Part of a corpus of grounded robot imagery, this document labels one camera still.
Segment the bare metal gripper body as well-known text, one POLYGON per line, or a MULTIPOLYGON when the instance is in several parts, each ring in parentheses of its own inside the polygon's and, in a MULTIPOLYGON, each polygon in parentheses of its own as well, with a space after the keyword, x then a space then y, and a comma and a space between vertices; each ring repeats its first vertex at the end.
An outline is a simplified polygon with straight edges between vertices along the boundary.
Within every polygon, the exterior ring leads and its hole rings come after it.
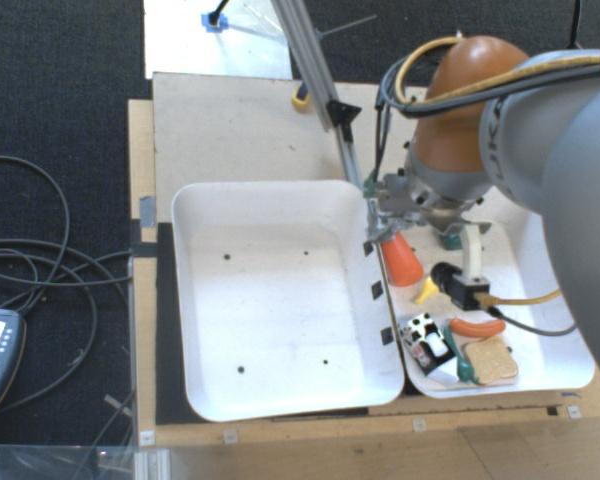
POLYGON ((442 236, 458 235, 469 211, 491 188, 484 172, 407 170, 379 177, 371 172, 372 214, 400 217, 405 227, 429 225, 442 236))

